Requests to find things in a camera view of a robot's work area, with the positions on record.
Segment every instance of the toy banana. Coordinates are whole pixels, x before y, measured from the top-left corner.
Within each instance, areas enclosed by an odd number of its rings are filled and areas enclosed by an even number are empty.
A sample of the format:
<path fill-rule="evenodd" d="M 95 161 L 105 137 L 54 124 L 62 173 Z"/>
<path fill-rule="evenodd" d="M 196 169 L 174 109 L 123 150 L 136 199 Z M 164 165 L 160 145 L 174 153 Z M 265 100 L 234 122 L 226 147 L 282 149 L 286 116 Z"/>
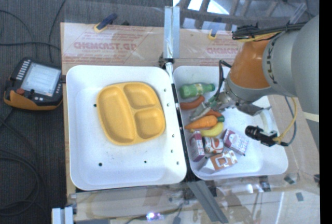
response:
<path fill-rule="evenodd" d="M 208 130 L 200 130 L 202 136 L 208 136 L 208 137 L 214 137 L 219 135 L 224 128 L 224 123 L 223 122 L 218 122 L 216 125 L 211 127 Z"/>

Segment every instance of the toy bottle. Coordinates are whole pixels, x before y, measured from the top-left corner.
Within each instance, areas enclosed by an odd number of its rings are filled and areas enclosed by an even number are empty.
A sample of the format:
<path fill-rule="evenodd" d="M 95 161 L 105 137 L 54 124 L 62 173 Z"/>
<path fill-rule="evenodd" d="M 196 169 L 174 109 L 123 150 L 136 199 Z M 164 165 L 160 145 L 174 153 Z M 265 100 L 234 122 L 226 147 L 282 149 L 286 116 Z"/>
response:
<path fill-rule="evenodd" d="M 215 86 L 214 84 L 205 84 L 205 83 L 195 83 L 195 84 L 188 84 L 183 85 L 180 87 L 180 96 L 183 99 L 189 97 L 196 97 L 203 95 L 204 93 L 214 91 Z"/>

